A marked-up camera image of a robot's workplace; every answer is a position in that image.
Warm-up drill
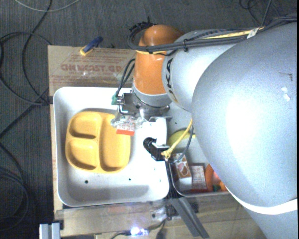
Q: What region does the silver packet with orange label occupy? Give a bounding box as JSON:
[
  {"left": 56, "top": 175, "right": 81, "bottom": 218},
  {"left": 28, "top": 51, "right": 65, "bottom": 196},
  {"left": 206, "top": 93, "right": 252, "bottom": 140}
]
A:
[{"left": 110, "top": 114, "right": 136, "bottom": 137}]

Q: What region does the orange toy carrot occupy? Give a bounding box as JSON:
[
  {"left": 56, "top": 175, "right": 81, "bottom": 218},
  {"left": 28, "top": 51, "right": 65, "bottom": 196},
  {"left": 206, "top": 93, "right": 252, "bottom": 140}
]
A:
[{"left": 205, "top": 163, "right": 228, "bottom": 192}]

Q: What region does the white and red packet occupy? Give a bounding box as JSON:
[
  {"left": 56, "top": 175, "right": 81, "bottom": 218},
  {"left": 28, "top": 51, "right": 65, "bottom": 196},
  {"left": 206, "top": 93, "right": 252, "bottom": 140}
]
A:
[{"left": 189, "top": 165, "right": 208, "bottom": 191}]

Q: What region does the yellow green round fruit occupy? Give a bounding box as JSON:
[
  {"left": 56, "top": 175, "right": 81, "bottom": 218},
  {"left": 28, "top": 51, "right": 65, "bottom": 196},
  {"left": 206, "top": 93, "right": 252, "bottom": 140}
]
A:
[{"left": 167, "top": 129, "right": 196, "bottom": 148}]

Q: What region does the brown and white carton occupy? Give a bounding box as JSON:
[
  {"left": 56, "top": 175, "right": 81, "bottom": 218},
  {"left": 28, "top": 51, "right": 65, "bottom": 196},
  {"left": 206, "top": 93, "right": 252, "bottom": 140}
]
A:
[{"left": 172, "top": 153, "right": 192, "bottom": 180}]

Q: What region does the black cylinder on white bracket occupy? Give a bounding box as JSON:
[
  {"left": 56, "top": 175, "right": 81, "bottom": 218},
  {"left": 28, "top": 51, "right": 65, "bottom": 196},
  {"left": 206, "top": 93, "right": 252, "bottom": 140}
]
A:
[{"left": 141, "top": 118, "right": 170, "bottom": 162}]

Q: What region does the yellow divided plate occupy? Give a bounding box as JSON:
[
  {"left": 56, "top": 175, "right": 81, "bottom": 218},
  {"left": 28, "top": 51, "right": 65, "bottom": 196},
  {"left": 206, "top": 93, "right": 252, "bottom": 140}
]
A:
[{"left": 65, "top": 111, "right": 132, "bottom": 174}]

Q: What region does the white plastic tray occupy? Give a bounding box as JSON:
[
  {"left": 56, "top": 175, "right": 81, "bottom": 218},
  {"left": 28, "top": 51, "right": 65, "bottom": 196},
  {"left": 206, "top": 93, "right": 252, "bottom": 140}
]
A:
[
  {"left": 53, "top": 86, "right": 170, "bottom": 208},
  {"left": 167, "top": 103, "right": 231, "bottom": 198}
]

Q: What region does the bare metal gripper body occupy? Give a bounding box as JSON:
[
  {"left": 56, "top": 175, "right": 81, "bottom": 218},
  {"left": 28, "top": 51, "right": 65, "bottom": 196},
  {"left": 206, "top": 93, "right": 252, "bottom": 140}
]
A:
[{"left": 116, "top": 92, "right": 173, "bottom": 123}]

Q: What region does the brown cardboard board, red print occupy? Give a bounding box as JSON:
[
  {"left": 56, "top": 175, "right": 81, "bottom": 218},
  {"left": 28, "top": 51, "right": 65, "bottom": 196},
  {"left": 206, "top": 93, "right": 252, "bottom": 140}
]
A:
[{"left": 47, "top": 45, "right": 240, "bottom": 234}]

